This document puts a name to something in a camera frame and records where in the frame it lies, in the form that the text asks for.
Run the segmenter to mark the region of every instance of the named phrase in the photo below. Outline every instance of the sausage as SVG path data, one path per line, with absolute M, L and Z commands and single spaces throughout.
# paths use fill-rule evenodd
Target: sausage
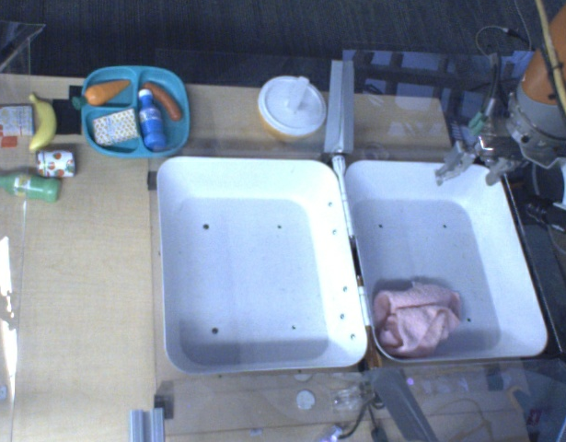
M 153 84 L 152 82 L 145 82 L 142 85 L 142 88 L 147 88 L 152 92 L 154 99 L 164 107 L 170 120 L 177 122 L 182 118 L 182 111 L 180 110 L 179 104 L 165 91 L 165 89 Z

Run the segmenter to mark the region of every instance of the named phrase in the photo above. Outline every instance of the blue divided plate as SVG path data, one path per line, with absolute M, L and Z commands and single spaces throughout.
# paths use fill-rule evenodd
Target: blue divided plate
M 187 142 L 191 128 L 191 112 L 189 111 L 189 100 L 180 78 L 166 70 L 158 67 L 146 67 L 138 65 L 121 65 L 115 67 L 103 67 L 94 71 L 85 80 L 82 94 L 88 87 L 111 80 L 130 80 L 131 84 L 119 93 L 115 98 L 109 100 L 102 106 L 93 107 L 85 104 L 81 109 L 82 126 L 84 136 L 88 143 L 101 154 L 115 157 L 168 157 L 176 154 Z M 144 140 L 140 136 L 116 145 L 98 145 L 95 142 L 92 122 L 100 116 L 112 114 L 117 111 L 133 108 L 136 116 L 139 111 L 137 92 L 145 82 L 152 82 L 170 94 L 178 103 L 182 111 L 182 118 L 173 122 L 168 117 L 166 110 L 160 103 L 157 107 L 162 111 L 164 122 L 164 134 L 166 135 L 167 148 L 154 152 L 145 147 Z

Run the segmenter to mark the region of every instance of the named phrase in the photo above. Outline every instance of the pink cloth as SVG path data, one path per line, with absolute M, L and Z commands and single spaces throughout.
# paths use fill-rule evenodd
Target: pink cloth
M 424 357 L 460 322 L 460 295 L 438 285 L 414 283 L 404 291 L 381 291 L 373 302 L 376 336 L 389 354 Z

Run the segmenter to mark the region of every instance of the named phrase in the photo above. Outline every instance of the yellow banana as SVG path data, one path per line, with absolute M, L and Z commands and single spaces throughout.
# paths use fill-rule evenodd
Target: yellow banana
M 58 128 L 58 122 L 55 118 L 55 111 L 47 101 L 38 99 L 34 93 L 29 95 L 29 101 L 33 103 L 39 118 L 39 126 L 35 130 L 35 134 L 29 143 L 29 151 L 35 152 L 47 144 L 49 144 L 55 136 L 55 131 Z

